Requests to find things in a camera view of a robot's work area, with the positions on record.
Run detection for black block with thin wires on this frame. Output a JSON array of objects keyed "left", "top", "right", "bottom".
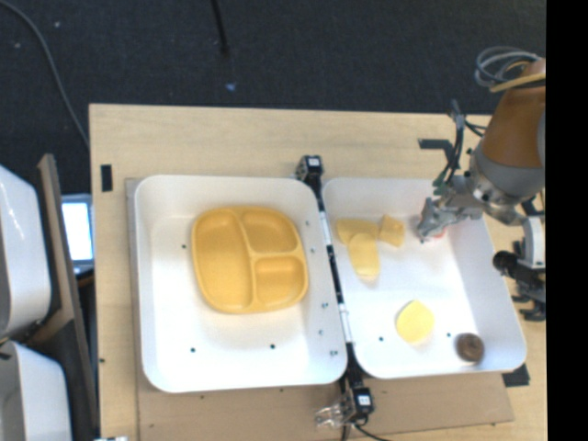
[
  {"left": 347, "top": 386, "right": 376, "bottom": 415},
  {"left": 295, "top": 154, "right": 325, "bottom": 182}
]

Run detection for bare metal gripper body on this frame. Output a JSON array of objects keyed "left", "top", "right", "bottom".
[{"left": 433, "top": 177, "right": 528, "bottom": 226}]

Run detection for pale yellow lemon-shaped piece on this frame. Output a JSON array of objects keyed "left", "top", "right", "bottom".
[{"left": 395, "top": 299, "right": 436, "bottom": 345}]

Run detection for black cylinder on white bracket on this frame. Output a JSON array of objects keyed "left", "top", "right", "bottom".
[{"left": 492, "top": 216, "right": 547, "bottom": 293}]

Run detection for brown doughnut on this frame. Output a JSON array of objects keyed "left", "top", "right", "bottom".
[{"left": 454, "top": 332, "right": 486, "bottom": 364}]

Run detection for thin black and white rod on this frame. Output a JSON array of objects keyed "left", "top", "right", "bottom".
[{"left": 310, "top": 175, "right": 364, "bottom": 390}]

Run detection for white plastic tray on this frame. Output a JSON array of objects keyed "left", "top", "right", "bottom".
[
  {"left": 133, "top": 174, "right": 349, "bottom": 394},
  {"left": 321, "top": 176, "right": 528, "bottom": 380}
]

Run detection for yellow bread slice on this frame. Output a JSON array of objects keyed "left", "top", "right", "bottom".
[
  {"left": 335, "top": 218, "right": 380, "bottom": 246},
  {"left": 347, "top": 232, "right": 382, "bottom": 281}
]

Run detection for yellow divided plate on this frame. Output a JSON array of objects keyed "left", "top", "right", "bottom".
[{"left": 190, "top": 205, "right": 310, "bottom": 314}]

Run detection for yellow cheese wedge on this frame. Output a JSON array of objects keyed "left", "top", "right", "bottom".
[{"left": 378, "top": 214, "right": 407, "bottom": 249}]

